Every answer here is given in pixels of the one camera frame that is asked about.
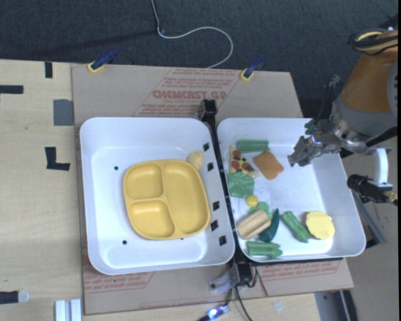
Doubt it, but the orange toy biscuit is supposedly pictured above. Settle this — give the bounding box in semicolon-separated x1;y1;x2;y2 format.
252;150;285;181

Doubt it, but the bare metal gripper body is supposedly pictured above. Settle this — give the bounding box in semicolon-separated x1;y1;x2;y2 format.
302;124;368;157

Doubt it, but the tan toy bread roll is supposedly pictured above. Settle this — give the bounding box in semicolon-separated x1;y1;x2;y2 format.
236;209;273;241

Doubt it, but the green toy bean pod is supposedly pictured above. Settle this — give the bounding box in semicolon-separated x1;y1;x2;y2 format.
235;139;271;154
280;210;311;244
246;240;283;259

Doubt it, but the yellow flat toy chip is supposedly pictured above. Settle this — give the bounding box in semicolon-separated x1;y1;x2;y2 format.
304;211;336;240

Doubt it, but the yellow divided plate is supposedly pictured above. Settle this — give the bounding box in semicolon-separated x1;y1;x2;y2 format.
122;158;212;241

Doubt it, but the white plastic tray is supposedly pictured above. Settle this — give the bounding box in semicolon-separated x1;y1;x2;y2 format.
216;117;368;263
79;116;237;276

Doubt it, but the brown cardboard board red print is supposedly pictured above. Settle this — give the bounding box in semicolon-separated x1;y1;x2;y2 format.
70;62;355;316

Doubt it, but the toy pizza slice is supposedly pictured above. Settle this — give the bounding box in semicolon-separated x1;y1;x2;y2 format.
229;145;255;175

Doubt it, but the dark green toy pepper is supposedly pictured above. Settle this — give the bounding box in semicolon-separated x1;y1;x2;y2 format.
258;207;281;243

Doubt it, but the black cylinder on white bracket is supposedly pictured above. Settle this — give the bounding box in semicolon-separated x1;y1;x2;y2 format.
346;147;397;206

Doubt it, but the pale yellow toy potato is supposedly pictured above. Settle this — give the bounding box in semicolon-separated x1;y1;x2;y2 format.
186;150;205;171

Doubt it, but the green toy lettuce leaf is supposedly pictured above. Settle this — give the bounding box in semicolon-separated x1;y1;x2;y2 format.
226;171;256;199

